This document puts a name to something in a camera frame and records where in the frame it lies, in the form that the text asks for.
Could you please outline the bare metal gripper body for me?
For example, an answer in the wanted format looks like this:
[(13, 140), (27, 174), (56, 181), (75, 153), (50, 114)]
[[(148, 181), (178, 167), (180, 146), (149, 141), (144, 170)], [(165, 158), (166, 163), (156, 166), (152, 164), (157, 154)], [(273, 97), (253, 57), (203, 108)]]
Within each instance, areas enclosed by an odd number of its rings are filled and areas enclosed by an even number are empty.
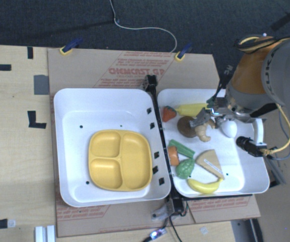
[(244, 108), (230, 97), (217, 97), (212, 105), (212, 115), (220, 119), (237, 119), (243, 123), (252, 123), (255, 118), (250, 114), (251, 109)]

